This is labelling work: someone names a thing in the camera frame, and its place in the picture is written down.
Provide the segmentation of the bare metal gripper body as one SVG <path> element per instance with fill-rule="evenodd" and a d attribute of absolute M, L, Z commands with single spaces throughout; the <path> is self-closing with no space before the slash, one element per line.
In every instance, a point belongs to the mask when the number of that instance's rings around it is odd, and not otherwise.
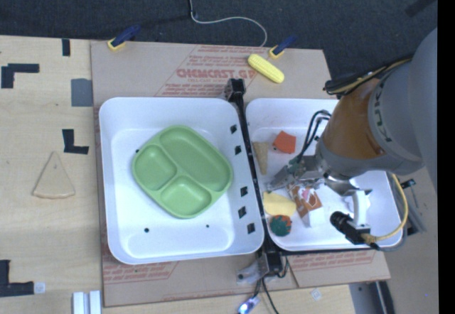
<path fill-rule="evenodd" d="M 350 178 L 333 173 L 325 160 L 316 155 L 296 156 L 291 160 L 291 176 L 299 183 L 317 189 L 326 185 L 340 196 L 347 196 L 356 191 Z"/>

